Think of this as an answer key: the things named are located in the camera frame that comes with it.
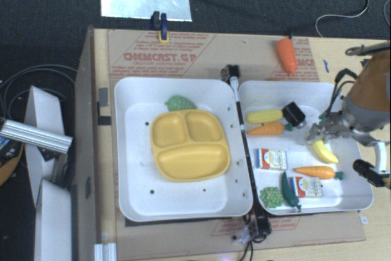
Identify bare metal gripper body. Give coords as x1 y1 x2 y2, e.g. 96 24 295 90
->
319 111 358 140

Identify yellow banana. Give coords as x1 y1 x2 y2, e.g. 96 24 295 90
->
311 139 340 164

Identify black cube-shaped object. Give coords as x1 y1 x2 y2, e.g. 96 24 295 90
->
281 101 307 130

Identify orange carrot with green top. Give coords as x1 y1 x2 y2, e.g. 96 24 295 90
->
246 121 294 137
293 165 345 182

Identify white orange blue carton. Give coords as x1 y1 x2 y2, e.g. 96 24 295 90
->
254 147 289 171
288 175 323 198

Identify yellow corn cob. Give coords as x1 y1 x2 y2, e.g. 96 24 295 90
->
246 109 284 125

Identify white plastic tray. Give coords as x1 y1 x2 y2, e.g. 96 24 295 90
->
114 76 254 222
238 79 375 216

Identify dark green cucumber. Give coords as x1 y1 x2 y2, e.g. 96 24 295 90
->
280 171 302 213

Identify thin black and white rod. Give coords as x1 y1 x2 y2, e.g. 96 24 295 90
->
230 76 261 222

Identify round green peas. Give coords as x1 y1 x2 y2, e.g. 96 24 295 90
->
259 186 285 210

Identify large orange carrot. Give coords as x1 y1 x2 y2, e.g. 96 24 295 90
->
276 37 299 77

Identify yellow divided plate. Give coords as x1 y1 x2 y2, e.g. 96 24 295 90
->
150 109 232 183

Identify green grapes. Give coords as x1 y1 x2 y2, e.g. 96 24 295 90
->
164 95 198 112

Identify brown cardboard board red print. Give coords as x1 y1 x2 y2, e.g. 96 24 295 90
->
106 29 367 261

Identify black cylinder on white bracket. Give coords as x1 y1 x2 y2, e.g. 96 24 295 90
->
353 140 391 189

